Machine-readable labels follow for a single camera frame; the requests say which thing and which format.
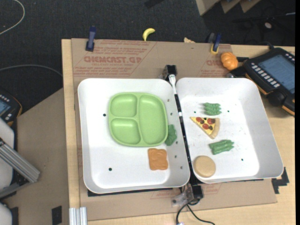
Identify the green divided plate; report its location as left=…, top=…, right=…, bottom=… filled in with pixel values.
left=108, top=92, right=169, bottom=147

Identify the thin black and white rod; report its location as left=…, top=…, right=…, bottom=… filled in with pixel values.
left=169, top=75, right=195, bottom=185

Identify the green lettuce leaf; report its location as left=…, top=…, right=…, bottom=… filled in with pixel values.
left=165, top=124, right=178, bottom=146

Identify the orange toast slice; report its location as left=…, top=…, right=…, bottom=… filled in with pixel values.
left=147, top=148, right=169, bottom=171

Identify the pizza slice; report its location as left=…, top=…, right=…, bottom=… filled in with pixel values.
left=189, top=116, right=221, bottom=140

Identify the brown cardboard board red print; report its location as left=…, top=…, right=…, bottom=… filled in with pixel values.
left=71, top=38, right=278, bottom=222

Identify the green bean bundle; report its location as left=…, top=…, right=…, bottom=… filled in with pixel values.
left=202, top=102, right=222, bottom=116

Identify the yellow banana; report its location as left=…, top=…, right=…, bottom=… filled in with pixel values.
left=142, top=28, right=156, bottom=42

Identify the white plastic tray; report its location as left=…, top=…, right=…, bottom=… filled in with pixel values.
left=77, top=78, right=191, bottom=194
left=175, top=77, right=284, bottom=184

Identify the tan round biscuit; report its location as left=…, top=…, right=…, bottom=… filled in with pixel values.
left=193, top=155, right=217, bottom=178

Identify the green asparagus bundle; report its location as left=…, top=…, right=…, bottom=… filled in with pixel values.
left=209, top=139, right=235, bottom=155

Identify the orange pumpkin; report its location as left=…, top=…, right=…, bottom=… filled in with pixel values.
left=220, top=52, right=239, bottom=71

